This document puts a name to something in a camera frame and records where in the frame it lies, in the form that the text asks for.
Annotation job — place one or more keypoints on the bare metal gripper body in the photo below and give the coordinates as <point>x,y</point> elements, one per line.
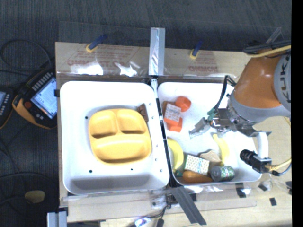
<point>223,119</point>

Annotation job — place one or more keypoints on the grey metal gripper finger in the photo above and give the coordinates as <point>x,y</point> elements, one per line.
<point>203,122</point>
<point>195,132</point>

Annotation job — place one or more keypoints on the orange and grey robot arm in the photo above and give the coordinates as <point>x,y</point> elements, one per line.
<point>258,86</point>

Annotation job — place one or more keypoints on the white plastic tray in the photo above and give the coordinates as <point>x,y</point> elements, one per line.
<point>75,126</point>
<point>203,96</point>

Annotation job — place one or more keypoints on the large yellow banana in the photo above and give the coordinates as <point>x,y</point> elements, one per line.
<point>177,152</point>

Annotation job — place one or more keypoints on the orange cylinder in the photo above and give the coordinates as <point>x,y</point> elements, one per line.
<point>183,103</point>

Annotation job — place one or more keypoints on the orange carton with white label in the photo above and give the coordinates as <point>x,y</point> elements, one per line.
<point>172,115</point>

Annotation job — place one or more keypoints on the small yellow banana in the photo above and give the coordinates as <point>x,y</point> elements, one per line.
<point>223,148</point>

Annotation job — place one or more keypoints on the brown bread slice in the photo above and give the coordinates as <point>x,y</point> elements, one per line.
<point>210,156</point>

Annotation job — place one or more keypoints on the white carton with green dots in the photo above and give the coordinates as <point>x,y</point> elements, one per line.
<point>196,165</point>

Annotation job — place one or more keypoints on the orange carrot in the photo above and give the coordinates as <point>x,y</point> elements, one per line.
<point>195,177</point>

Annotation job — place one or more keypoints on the green can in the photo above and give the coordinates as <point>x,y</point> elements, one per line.
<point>223,173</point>

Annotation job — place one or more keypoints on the yellow divided plate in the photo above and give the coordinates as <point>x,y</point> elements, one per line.
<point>120,141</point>

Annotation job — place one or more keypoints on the brown cardboard board red print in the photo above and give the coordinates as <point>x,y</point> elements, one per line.
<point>111,58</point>

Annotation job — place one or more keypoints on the black cylinder on white bracket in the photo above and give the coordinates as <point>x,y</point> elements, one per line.
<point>254,161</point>

